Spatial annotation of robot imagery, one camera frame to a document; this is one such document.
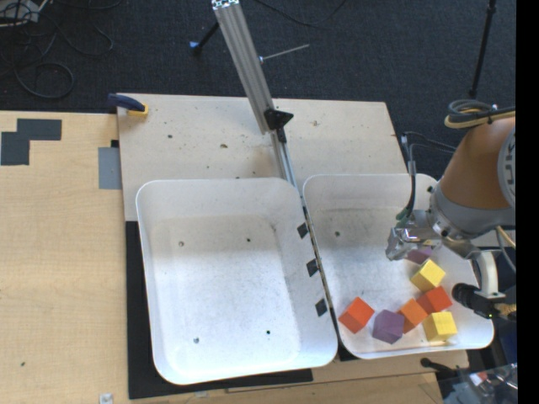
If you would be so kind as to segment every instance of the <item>wooden table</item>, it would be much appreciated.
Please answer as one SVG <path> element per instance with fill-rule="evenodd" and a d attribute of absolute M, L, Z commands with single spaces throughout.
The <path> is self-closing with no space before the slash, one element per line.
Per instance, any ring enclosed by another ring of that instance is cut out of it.
<path fill-rule="evenodd" d="M 196 98 L 160 100 L 170 104 L 187 100 L 193 105 Z M 245 98 L 222 100 L 242 109 L 247 106 Z M 329 138 L 340 133 L 344 139 L 333 147 L 319 142 L 318 155 L 324 154 L 324 148 L 354 154 L 356 144 L 363 154 L 354 172 L 405 172 L 385 104 L 284 99 L 275 104 L 294 109 L 296 115 L 298 110 L 309 113 L 287 126 L 298 179 L 311 172 L 301 152 L 312 154 L 315 146 L 310 140 L 320 136 L 315 130 L 324 127 Z M 334 112 L 328 114 L 328 107 Z M 349 125 L 331 131 L 332 119 L 343 109 Z M 114 404 L 199 398 L 222 404 L 440 400 L 434 371 L 420 365 L 421 355 L 347 362 L 336 358 L 314 369 L 313 382 L 304 384 L 130 400 L 125 190 L 100 188 L 99 181 L 99 148 L 119 139 L 118 115 L 3 111 L 0 132 L 15 132 L 18 119 L 61 120 L 61 139 L 30 141 L 28 165 L 0 166 L 1 403 L 94 404 L 105 393 L 112 394 Z M 348 142 L 354 137 L 355 142 Z M 390 157 L 385 167 L 374 153 L 381 150 L 385 158 Z M 122 141 L 120 152 L 123 162 Z M 429 358 L 451 368 L 468 366 L 465 351 L 430 353 Z"/>

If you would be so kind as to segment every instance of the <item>purple block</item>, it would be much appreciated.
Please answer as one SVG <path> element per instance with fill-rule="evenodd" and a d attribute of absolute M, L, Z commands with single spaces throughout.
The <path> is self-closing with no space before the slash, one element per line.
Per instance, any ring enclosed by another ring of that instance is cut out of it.
<path fill-rule="evenodd" d="M 403 336 L 404 316 L 389 310 L 382 310 L 374 319 L 372 337 L 393 344 Z"/>
<path fill-rule="evenodd" d="M 421 248 L 420 250 L 410 250 L 406 255 L 407 260 L 421 264 L 432 254 L 432 247 Z"/>

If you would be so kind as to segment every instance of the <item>cube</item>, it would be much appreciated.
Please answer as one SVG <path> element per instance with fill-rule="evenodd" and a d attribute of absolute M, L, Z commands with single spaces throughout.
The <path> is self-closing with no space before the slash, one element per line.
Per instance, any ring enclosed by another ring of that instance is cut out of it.
<path fill-rule="evenodd" d="M 440 268 L 431 258 L 423 262 L 410 281 L 422 292 L 434 289 L 440 284 L 446 275 L 446 271 Z"/>
<path fill-rule="evenodd" d="M 345 325 L 352 333 L 357 333 L 363 329 L 374 314 L 374 310 L 369 304 L 356 296 L 350 305 L 340 315 L 339 322 Z"/>
<path fill-rule="evenodd" d="M 397 313 L 404 316 L 403 333 L 410 332 L 429 315 L 414 298 L 410 298 Z"/>
<path fill-rule="evenodd" d="M 434 289 L 423 293 L 418 299 L 420 304 L 428 314 L 443 311 L 453 305 L 451 298 L 447 294 L 446 290 L 441 287 L 434 287 Z"/>
<path fill-rule="evenodd" d="M 450 311 L 429 314 L 423 320 L 423 328 L 429 341 L 445 341 L 457 333 L 455 321 Z"/>
<path fill-rule="evenodd" d="M 374 319 L 372 337 L 393 344 L 403 336 L 404 316 L 389 310 L 380 311 Z"/>
<path fill-rule="evenodd" d="M 432 247 L 423 247 L 416 250 L 410 250 L 408 254 L 406 255 L 406 259 L 411 260 L 412 262 L 420 265 L 425 260 L 427 260 L 431 254 L 432 254 Z"/>

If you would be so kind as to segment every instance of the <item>black bracket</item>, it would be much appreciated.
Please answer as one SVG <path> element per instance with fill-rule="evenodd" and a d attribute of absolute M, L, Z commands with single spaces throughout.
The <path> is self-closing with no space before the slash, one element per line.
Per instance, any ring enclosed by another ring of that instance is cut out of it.
<path fill-rule="evenodd" d="M 293 116 L 294 114 L 290 114 L 289 112 L 279 111 L 272 108 L 264 111 L 264 117 L 266 118 L 266 123 L 268 124 L 269 129 L 277 131 L 277 138 L 280 142 L 286 142 L 284 128 L 286 123 L 292 120 Z"/>

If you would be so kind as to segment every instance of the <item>tripod leg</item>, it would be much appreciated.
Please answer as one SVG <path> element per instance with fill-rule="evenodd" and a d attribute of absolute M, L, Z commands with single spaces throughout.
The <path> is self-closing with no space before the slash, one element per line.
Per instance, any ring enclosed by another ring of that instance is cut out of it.
<path fill-rule="evenodd" d="M 219 23 L 215 23 L 211 26 L 211 29 L 205 34 L 200 42 L 190 42 L 189 46 L 193 49 L 193 53 L 198 56 L 202 52 L 202 46 L 210 40 L 210 37 L 219 29 Z"/>
<path fill-rule="evenodd" d="M 479 50 L 478 65 L 475 69 L 475 76 L 473 77 L 472 89 L 468 92 L 470 98 L 476 98 L 478 95 L 479 78 L 481 77 L 481 68 L 483 66 L 483 60 L 485 57 L 485 51 L 487 49 L 488 33 L 490 31 L 490 24 L 492 17 L 496 12 L 496 0 L 489 0 L 487 6 L 487 19 L 485 21 L 485 27 L 483 30 L 483 39 L 481 41 L 481 49 Z"/>

